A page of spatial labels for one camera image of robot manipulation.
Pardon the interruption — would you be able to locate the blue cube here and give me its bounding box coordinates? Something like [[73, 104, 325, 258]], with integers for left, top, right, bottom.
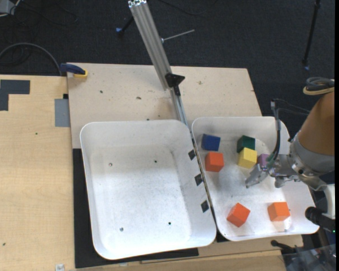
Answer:
[[201, 133, 221, 152]]

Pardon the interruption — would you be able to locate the white plastic tray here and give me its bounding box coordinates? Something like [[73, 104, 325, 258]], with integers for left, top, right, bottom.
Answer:
[[79, 119, 218, 261], [191, 116, 320, 242]]

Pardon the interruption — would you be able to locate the red cube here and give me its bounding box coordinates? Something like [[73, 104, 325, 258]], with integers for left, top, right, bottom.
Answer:
[[204, 151, 225, 173], [226, 202, 251, 228]]

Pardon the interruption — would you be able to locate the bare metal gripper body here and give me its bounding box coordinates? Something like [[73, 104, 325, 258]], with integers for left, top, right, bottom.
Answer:
[[266, 154, 329, 192]]

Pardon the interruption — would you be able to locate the black cylinder on white bracket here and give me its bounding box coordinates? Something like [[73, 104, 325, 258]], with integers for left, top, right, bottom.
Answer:
[[305, 183, 336, 233]]

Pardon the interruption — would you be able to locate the green cube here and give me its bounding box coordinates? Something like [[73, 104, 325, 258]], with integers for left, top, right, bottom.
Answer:
[[236, 135, 257, 154]]

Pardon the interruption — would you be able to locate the pale wood board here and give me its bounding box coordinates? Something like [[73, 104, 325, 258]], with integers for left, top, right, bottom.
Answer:
[[66, 63, 305, 264]]

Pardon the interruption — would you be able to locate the yellow cube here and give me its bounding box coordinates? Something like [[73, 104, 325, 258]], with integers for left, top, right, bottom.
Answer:
[[237, 147, 258, 169]]

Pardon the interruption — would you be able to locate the purple cube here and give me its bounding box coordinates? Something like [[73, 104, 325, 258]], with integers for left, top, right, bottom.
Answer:
[[256, 153, 272, 168]]

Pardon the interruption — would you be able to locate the orange cube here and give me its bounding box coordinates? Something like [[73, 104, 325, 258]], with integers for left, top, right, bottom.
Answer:
[[267, 202, 292, 222]]

